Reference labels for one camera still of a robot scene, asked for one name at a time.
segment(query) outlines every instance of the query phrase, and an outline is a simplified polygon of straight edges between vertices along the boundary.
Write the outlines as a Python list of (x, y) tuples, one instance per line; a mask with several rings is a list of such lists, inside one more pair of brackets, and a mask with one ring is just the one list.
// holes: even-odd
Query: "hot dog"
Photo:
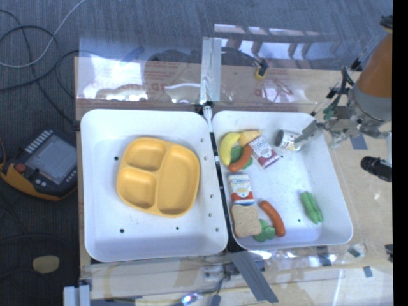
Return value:
[(242, 155), (237, 162), (231, 163), (228, 166), (230, 172), (237, 172), (241, 170), (250, 160), (252, 155), (252, 147), (249, 145), (245, 145), (244, 150), (242, 151)]
[(282, 237), (286, 234), (285, 225), (278, 211), (267, 201), (262, 201), (259, 203), (259, 207), (267, 214), (267, 216), (272, 221), (273, 226), (276, 230), (276, 235)]

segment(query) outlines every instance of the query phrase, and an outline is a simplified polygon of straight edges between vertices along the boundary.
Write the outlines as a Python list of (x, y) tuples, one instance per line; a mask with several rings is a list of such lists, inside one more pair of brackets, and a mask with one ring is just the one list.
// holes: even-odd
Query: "device screen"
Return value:
[(77, 164), (74, 146), (52, 135), (25, 164), (59, 185)]

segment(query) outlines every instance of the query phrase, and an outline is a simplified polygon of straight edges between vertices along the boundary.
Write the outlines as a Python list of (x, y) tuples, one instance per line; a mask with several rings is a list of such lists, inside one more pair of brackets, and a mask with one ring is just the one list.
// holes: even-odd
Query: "emergency stop button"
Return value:
[(14, 169), (16, 169), (17, 172), (23, 174), (24, 172), (26, 172), (27, 167), (26, 167), (26, 165), (24, 163), (17, 163), (14, 166)]

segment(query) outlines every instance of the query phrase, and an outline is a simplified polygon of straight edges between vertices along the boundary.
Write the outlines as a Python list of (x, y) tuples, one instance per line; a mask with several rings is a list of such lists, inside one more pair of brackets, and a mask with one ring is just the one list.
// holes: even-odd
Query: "bread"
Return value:
[(262, 231), (258, 210), (254, 205), (234, 204), (231, 207), (234, 232), (237, 238), (258, 235)]

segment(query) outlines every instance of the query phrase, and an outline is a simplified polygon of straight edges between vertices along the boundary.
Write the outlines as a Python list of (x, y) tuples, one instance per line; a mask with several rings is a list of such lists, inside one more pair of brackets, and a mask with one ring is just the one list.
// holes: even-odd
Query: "robotic hand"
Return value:
[[(323, 110), (324, 122), (311, 122), (295, 140), (295, 146), (300, 147), (316, 139), (325, 130), (331, 134), (331, 148), (360, 133), (384, 138), (387, 159), (367, 156), (361, 161), (361, 167), (380, 179), (392, 182), (392, 132), (379, 130), (392, 120), (392, 16), (383, 17), (380, 24), (388, 33), (373, 51), (358, 80), (354, 83), (346, 69), (342, 69), (340, 88), (332, 89), (326, 97), (326, 100), (331, 100), (338, 94), (334, 102)], [(351, 89), (346, 89), (347, 83), (352, 85)], [(347, 103), (338, 106), (342, 94), (347, 95)]]

